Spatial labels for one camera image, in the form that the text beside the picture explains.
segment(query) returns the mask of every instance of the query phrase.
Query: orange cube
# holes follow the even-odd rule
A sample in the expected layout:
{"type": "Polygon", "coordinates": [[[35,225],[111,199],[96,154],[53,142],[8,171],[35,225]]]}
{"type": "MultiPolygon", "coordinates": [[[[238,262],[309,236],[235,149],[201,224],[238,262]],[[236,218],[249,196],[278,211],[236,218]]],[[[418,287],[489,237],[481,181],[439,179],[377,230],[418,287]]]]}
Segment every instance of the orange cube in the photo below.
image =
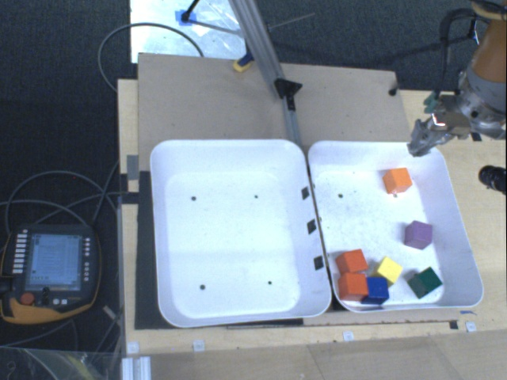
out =
{"type": "Polygon", "coordinates": [[[368,270],[368,263],[366,263],[361,249],[343,252],[336,258],[336,265],[342,275],[344,273],[358,273],[363,270],[368,270]]]}
{"type": "Polygon", "coordinates": [[[368,295],[366,275],[362,273],[344,273],[338,279],[340,298],[347,301],[361,301],[368,295]]]}
{"type": "Polygon", "coordinates": [[[391,169],[382,177],[388,194],[403,193],[412,185],[409,171],[406,168],[391,169]]]}

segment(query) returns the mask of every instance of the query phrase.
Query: purple cube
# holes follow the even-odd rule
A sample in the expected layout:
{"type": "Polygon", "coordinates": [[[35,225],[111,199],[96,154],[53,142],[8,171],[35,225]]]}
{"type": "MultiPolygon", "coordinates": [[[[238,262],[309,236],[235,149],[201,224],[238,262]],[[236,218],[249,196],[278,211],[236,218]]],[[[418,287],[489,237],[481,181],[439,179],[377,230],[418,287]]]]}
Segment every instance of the purple cube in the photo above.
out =
{"type": "Polygon", "coordinates": [[[433,240],[433,228],[429,224],[412,221],[405,228],[405,245],[416,249],[424,249],[433,240]]]}

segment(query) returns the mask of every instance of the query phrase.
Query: wooden block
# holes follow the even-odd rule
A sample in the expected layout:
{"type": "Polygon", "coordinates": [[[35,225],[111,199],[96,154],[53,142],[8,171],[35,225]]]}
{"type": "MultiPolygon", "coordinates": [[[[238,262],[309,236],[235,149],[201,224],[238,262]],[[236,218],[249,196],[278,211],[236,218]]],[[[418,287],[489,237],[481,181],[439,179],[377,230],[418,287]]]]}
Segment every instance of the wooden block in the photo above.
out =
{"type": "Polygon", "coordinates": [[[442,280],[440,280],[432,268],[427,268],[421,273],[414,275],[414,277],[408,281],[408,284],[417,298],[423,298],[437,287],[440,287],[442,285],[442,280]]]}
{"type": "Polygon", "coordinates": [[[361,301],[368,295],[366,276],[362,273],[344,273],[338,279],[340,298],[347,301],[361,301]]]}
{"type": "Polygon", "coordinates": [[[412,185],[412,179],[410,179],[409,171],[406,168],[388,170],[382,180],[389,194],[406,192],[412,185]]]}
{"type": "Polygon", "coordinates": [[[364,259],[364,254],[361,249],[343,252],[336,258],[336,265],[342,275],[344,273],[358,273],[368,270],[368,263],[366,259],[364,259]]]}
{"type": "Polygon", "coordinates": [[[389,257],[384,257],[372,276],[384,277],[389,286],[392,286],[402,274],[403,267],[389,257]]]}
{"type": "Polygon", "coordinates": [[[384,277],[367,277],[368,296],[361,300],[363,304],[383,304],[389,299],[387,280],[384,277]]]}
{"type": "Polygon", "coordinates": [[[424,222],[412,221],[405,228],[405,245],[416,249],[424,249],[433,240],[433,228],[424,222]]]}

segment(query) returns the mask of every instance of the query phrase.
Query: emergency stop button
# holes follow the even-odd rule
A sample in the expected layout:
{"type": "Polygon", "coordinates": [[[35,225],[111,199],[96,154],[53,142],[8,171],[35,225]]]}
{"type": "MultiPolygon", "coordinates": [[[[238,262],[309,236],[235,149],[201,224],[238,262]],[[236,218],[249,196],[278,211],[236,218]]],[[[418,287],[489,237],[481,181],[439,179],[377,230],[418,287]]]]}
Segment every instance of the emergency stop button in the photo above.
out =
{"type": "Polygon", "coordinates": [[[31,306],[35,302],[35,295],[29,292],[23,293],[19,301],[23,306],[31,306]]]}

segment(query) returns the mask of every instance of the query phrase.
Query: yellow cube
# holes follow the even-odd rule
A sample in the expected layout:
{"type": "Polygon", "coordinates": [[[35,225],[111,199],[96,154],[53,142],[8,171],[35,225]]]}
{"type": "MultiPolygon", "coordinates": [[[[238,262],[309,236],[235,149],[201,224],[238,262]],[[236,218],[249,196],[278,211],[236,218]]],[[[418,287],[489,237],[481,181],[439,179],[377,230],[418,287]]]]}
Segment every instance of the yellow cube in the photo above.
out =
{"type": "Polygon", "coordinates": [[[402,274],[403,267],[389,257],[384,257],[372,276],[384,277],[389,286],[392,286],[402,274]]]}

